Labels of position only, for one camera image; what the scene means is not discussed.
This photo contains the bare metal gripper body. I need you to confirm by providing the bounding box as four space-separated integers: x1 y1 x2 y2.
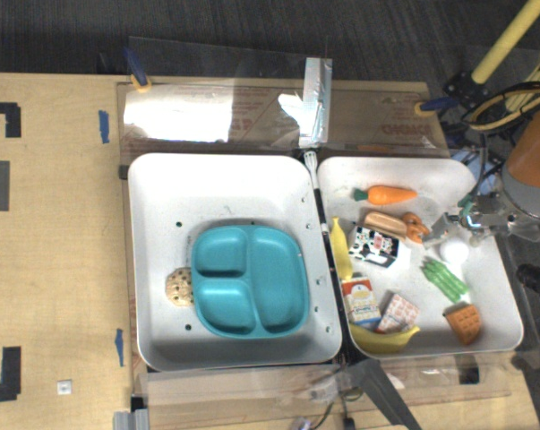
458 193 540 244

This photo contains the orange pretzel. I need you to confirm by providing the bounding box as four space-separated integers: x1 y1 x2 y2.
401 211 432 245

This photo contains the white egg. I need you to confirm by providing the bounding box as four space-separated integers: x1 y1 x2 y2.
439 238 471 266

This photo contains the green asparagus bundle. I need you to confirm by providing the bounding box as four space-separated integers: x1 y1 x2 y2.
420 258 470 305

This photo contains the tan bread roll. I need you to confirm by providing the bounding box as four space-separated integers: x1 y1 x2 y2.
364 211 408 241

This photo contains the orange carrot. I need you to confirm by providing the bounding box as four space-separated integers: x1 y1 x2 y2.
352 185 419 207

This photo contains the cow print milk carton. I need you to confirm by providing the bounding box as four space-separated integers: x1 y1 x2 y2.
347 225 412 270

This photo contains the pink patterned packet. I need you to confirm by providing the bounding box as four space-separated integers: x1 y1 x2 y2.
375 292 421 335

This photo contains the white plastic tray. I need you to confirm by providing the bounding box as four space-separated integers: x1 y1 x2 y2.
126 151 344 373
316 155 525 360

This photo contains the orange waffle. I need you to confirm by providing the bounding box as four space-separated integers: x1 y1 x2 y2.
442 302 483 347

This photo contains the yellow banana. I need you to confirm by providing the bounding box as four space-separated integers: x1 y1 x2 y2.
330 216 355 282
347 321 422 355

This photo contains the red and white carton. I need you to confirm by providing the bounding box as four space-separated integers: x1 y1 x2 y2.
340 275 382 327

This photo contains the yellow foam pole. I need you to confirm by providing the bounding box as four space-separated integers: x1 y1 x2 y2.
470 0 540 85

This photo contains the blue divided plate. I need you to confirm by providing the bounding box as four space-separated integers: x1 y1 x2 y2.
190 224 311 340

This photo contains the chocolate chip biscuit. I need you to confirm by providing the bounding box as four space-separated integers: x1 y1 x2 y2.
165 266 195 308

